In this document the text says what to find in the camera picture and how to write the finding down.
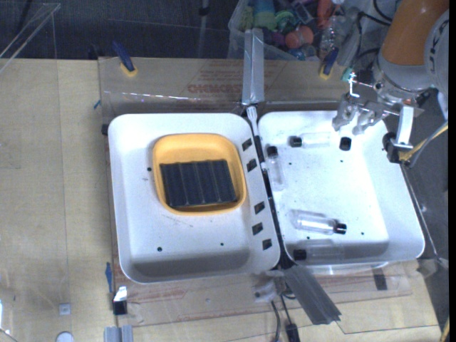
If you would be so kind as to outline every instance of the metal bracket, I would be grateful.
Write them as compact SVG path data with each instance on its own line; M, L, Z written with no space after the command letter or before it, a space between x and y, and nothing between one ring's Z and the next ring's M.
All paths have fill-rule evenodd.
M395 147L411 150L410 135L412 134L413 116L415 109L411 106L404 105L400 109L399 126L396 138L391 140Z
M353 71L350 72L350 76L349 76L349 79L348 79L348 84L350 85L350 96L353 96L354 98L359 98L360 95L359 94L355 94L353 92L353 84L355 83L355 77L356 77L356 74Z
M262 101L264 101L263 31L254 28L245 31L242 105L257 104Z

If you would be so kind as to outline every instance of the yellow tray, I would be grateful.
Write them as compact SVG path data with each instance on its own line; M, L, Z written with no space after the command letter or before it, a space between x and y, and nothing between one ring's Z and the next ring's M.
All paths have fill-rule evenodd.
M224 204L198 205L175 209L166 203L165 187L163 185L160 165L177 162L196 162L226 160L233 182L237 201ZM211 215L221 214L236 209L246 199L242 163L234 144L222 135L211 133L189 133L166 135L161 137L152 149L152 166L155 176L155 188L160 203L170 212L178 215Z

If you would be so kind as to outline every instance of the wooden table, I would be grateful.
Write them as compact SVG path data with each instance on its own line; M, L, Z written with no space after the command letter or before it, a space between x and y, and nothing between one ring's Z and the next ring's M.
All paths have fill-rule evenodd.
M102 341L104 328L118 322L105 276L112 239L99 87L96 61L16 60L0 77L0 109L7 109L0 111L0 143L7 136L12 155L20 155L3 167L0 157L2 328L21 342L54 341L65 330L77 342ZM416 267L403 264L407 295L339 303L341 322L302 327L301 340L438 341ZM71 313L62 314L67 303ZM291 316L306 318L300 309ZM274 334L264 333L275 324L266 312L137 327L134 338L271 341Z

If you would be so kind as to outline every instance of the light wooden surface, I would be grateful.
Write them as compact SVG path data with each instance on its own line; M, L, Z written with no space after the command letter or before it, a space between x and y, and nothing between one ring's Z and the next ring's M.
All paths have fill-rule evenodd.
M17 249L9 250L7 262L5 256L0 255L0 286L4 288L6 285L5 274L16 277L10 279L10 289L21 285L21 280L26 280L27 277L36 278L36 285L50 283L45 297L52 296L53 300L47 312L40 309L43 304L38 299L32 303L23 301L14 307L16 326L22 322L28 323L24 325L29 328L22 333L24 338L20 339L21 342L53 341L58 331L63 330L71 331L76 342L102 341L104 328L114 326L116 319L110 309L105 277L105 265L106 262L111 262L112 249L104 137L100 134L101 111L100 107L94 109L99 99L97 63L18 60L10 75L9 85L3 84L1 87L0 99L4 103L9 99L15 115L23 112L21 106L15 105L33 105L33 110L24 107L28 108L31 116L21 119L28 122L29 129L21 131L20 160L9 157L13 164L19 161L21 168L13 170L12 165L8 169L6 166L0 167L0 196L9 196L10 202L16 202L8 208L15 209L15 212L4 213L6 216L1 220L0 251L9 250L9 244L4 241L7 232L12 235L30 233L30 238L42 237L43 241L37 241L34 249L26 250L28 255L39 253L34 259L21 257L17 254ZM25 100L29 93L33 93L33 97ZM5 115L0 118L8 120ZM9 120L11 128L14 125L16 129L21 127L17 122ZM0 124L0 128L8 127L4 123L5 121L3 125ZM10 132L9 138L13 138L14 131ZM40 173L37 177L33 166L49 159L56 161L55 168L59 170L53 172L52 167L49 167L48 172ZM37 192L33 194L27 193L30 178L42 184L41 187L34 185ZM43 194L46 194L46 202L38 197ZM6 201L0 200L0 204L5 203ZM30 214L40 214L34 224L43 224L45 228L22 229L22 224L30 219ZM48 220L50 217L57 217L55 224L58 227L53 229L53 223ZM21 245L28 247L27 242L22 242ZM34 267L33 273L27 274L24 260L28 260ZM415 271L414 262L407 263L405 268L411 294L338 304L342 312L341 322L329 326L302 327L299 329L301 340L438 341L440 329L423 278ZM48 271L54 272L58 281L49 279L51 276ZM59 282L63 282L65 291L60 294L56 289ZM24 281L25 287L29 288L30 285L33 285L30 280ZM39 291L34 290L31 294L35 293L36 298ZM71 315L59 316L56 308L65 302L71 303ZM31 308L30 313L18 312L19 306L25 308L29 304L32 305L28 306ZM299 309L293 310L291 314L296 320L307 318ZM274 332L275 325L274 314L268 312L138 327L134 329L134 337L135 342L262 342L272 340L274 333L271 332ZM34 328L40 334L33 333ZM286 341L284 333L281 340Z

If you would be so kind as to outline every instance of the black floor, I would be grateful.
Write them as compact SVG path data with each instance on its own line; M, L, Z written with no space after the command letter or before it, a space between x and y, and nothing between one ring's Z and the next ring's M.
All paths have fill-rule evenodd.
M23 3L28 0L0 0ZM96 49L109 56L120 41L132 56L226 58L228 22L238 0L209 0L204 49L197 50L202 0L33 0L60 3L55 17L57 56L86 59ZM21 10L2 19L2 30L15 31ZM39 48L23 56L44 58Z

